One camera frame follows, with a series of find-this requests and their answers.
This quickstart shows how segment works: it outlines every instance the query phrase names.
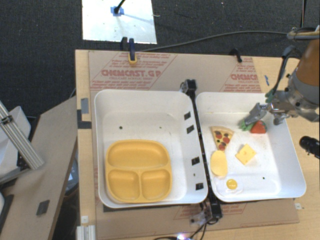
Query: dark floor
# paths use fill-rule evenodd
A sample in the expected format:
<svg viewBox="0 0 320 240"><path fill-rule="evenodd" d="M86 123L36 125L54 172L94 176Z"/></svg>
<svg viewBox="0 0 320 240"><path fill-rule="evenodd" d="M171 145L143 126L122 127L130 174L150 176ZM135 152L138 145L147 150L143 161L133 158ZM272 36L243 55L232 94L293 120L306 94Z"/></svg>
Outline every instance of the dark floor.
<svg viewBox="0 0 320 240"><path fill-rule="evenodd" d="M307 0L305 26L319 24L319 1ZM158 46L210 35L299 27L303 0L152 0ZM118 50L119 43L82 40L82 0L0 0L0 100L37 116L75 88L75 50ZM280 57L285 36L239 34L160 50L170 53ZM296 43L302 50L305 43ZM155 45L137 45L137 50Z"/></svg>

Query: black carpet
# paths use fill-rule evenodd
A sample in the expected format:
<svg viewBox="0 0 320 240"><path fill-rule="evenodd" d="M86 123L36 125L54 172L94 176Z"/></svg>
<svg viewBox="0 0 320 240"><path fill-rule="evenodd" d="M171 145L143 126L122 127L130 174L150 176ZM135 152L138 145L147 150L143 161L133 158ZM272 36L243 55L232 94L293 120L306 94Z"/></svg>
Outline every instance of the black carpet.
<svg viewBox="0 0 320 240"><path fill-rule="evenodd" d="M320 0L307 0L305 26L319 24ZM210 35L299 27L303 0L152 0L157 46ZM0 100L38 116L69 98L75 88L75 50L119 50L116 42L82 40L82 0L0 0ZM170 53L280 57L294 44L272 34L232 35L175 48ZM156 45L137 44L137 50Z"/></svg>

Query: toy pizza slice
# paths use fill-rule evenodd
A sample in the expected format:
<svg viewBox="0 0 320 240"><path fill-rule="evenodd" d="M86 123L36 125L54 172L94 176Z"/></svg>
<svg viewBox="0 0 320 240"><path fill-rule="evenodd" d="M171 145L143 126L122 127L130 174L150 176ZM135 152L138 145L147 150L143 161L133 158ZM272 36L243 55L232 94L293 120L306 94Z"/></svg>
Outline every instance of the toy pizza slice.
<svg viewBox="0 0 320 240"><path fill-rule="evenodd" d="M223 126L212 126L210 129L217 149L225 151L235 132Z"/></svg>

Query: yellow divided plate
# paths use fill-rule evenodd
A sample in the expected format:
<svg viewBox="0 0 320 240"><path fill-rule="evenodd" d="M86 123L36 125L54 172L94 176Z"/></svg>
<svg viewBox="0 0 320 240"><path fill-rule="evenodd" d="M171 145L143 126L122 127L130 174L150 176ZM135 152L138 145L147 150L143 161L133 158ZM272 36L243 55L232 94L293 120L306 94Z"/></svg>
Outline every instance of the yellow divided plate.
<svg viewBox="0 0 320 240"><path fill-rule="evenodd" d="M167 149L143 139L116 141L105 158L108 191L125 203L153 203L166 198L172 188Z"/></svg>

